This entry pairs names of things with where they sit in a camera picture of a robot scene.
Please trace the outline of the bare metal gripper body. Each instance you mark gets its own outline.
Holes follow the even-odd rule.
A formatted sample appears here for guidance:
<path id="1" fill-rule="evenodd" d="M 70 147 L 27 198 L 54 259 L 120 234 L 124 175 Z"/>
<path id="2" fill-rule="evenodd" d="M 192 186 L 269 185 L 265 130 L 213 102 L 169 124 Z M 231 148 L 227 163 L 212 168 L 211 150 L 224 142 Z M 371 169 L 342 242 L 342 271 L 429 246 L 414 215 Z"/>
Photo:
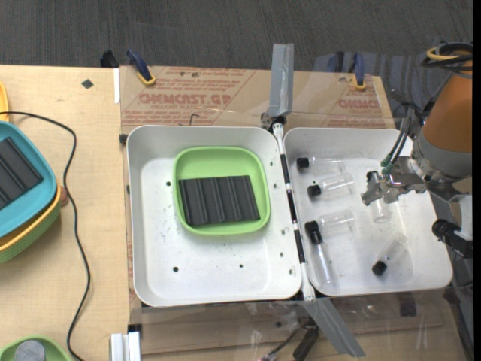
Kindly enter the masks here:
<path id="1" fill-rule="evenodd" d="M 458 190 L 454 183 L 458 178 L 445 175 L 428 160 L 415 160 L 410 156 L 400 156 L 389 163 L 389 187 L 405 187 L 415 193 L 430 194 L 444 202 L 453 202 L 469 196 L 468 191 Z"/>

